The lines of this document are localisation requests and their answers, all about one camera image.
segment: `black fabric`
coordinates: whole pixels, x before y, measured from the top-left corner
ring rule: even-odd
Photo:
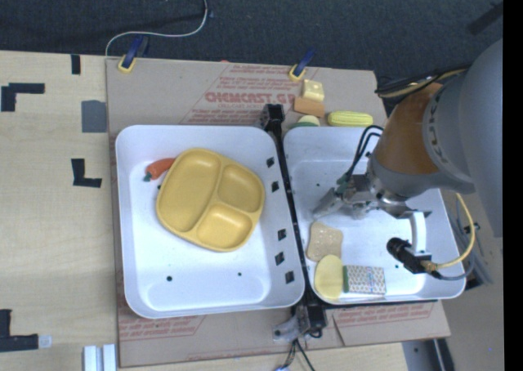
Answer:
[[[200,33],[152,38],[148,56],[292,65],[314,47],[312,65],[393,79],[470,62],[503,36],[503,0],[208,4],[211,17]],[[184,33],[202,14],[202,0],[0,0],[0,49],[102,55],[123,31]],[[117,40],[110,53],[124,54],[131,42]]]

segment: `blue and yellow clamp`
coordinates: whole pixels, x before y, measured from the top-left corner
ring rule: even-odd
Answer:
[[[299,82],[302,80],[303,75],[306,72],[305,68],[311,62],[315,53],[316,50],[313,47],[310,47],[303,56],[303,58],[289,70],[288,77],[293,82]]]
[[[137,34],[132,40],[129,51],[122,57],[118,63],[118,70],[124,74],[130,74],[134,69],[137,57],[142,57],[149,49],[149,37],[143,34]]]

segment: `white cable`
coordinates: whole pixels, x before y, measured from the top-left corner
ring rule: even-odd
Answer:
[[[107,46],[105,47],[105,55],[106,56],[109,55],[109,48],[111,47],[111,44],[115,40],[117,40],[118,38],[121,38],[121,37],[123,37],[125,35],[130,35],[130,34],[138,35],[138,34],[141,34],[141,35],[151,35],[151,36],[163,37],[163,38],[184,38],[184,37],[189,37],[191,35],[194,35],[194,34],[198,33],[199,31],[201,31],[201,29],[205,25],[205,23],[207,21],[207,16],[208,16],[207,0],[203,0],[203,5],[205,7],[205,12],[203,13],[202,22],[200,23],[199,27],[197,29],[195,29],[194,31],[191,31],[191,32],[185,33],[185,34],[161,34],[161,33],[152,33],[152,32],[148,32],[148,31],[127,31],[126,33],[121,33],[121,34],[115,35],[114,37],[112,37],[109,40],[109,42],[107,43]]]

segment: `wooden block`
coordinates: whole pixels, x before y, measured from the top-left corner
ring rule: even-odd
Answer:
[[[315,115],[316,117],[325,116],[325,106],[321,102],[314,102],[298,96],[294,100],[294,110],[298,113]]]

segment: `yellow oval object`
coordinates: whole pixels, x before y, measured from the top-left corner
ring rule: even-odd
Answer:
[[[222,154],[178,155],[156,199],[156,214],[173,234],[218,252],[241,247],[262,214],[265,190],[251,170]]]
[[[338,299],[343,288],[343,264],[335,255],[327,255],[316,265],[314,288],[325,298]]]

